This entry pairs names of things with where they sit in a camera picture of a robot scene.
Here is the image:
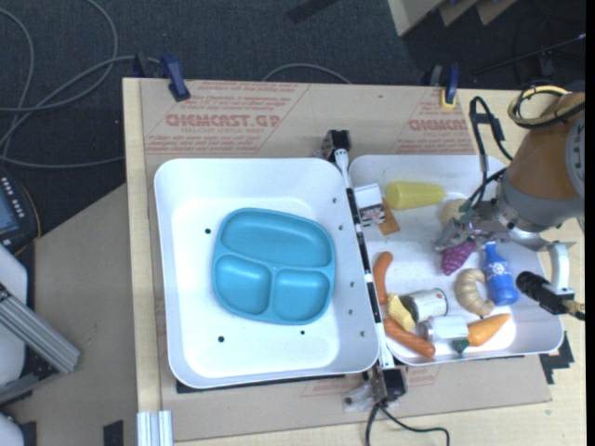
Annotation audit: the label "blue bottle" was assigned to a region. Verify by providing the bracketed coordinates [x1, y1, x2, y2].
[482, 241, 521, 307]

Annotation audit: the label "blue divided plate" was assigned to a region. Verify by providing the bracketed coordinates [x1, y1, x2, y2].
[210, 207, 337, 327]

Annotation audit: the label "white plastic tray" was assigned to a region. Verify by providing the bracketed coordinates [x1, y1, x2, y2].
[348, 153, 566, 367]
[152, 157, 382, 390]

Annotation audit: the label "silver can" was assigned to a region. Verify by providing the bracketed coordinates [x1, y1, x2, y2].
[402, 287, 449, 323]

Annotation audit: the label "brown biscuit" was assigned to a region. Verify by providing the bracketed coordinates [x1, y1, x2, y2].
[377, 196, 402, 237]

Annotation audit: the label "orange carrot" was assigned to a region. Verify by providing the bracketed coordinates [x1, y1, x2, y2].
[451, 312, 512, 355]

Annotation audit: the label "black cylinder on white bracket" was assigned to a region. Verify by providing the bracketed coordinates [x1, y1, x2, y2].
[514, 242, 577, 316]

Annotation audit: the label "brown cardboard board, red print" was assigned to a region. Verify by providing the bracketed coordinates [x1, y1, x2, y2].
[139, 78, 555, 443]

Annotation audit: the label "yellow wedge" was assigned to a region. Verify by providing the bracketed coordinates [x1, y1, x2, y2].
[386, 293, 417, 334]

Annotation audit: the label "cream bread roll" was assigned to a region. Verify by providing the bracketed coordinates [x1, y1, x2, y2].
[440, 198, 469, 228]

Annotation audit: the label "small white carton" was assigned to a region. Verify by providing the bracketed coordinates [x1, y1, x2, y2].
[353, 182, 388, 228]

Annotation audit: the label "orange sausage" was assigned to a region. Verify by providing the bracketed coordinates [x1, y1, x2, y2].
[372, 250, 395, 307]
[381, 317, 437, 360]

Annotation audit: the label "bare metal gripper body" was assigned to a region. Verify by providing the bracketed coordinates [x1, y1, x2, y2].
[463, 201, 550, 252]

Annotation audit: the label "purple grapes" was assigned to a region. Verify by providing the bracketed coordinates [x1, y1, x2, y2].
[440, 240, 477, 277]

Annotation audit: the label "thin black and white rod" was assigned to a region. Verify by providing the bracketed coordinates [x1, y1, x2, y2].
[334, 148, 397, 369]

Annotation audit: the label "yellow plastic bottle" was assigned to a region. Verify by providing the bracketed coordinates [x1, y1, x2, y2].
[384, 180, 450, 212]

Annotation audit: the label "beige croissant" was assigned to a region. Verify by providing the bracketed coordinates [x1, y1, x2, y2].
[454, 268, 496, 317]

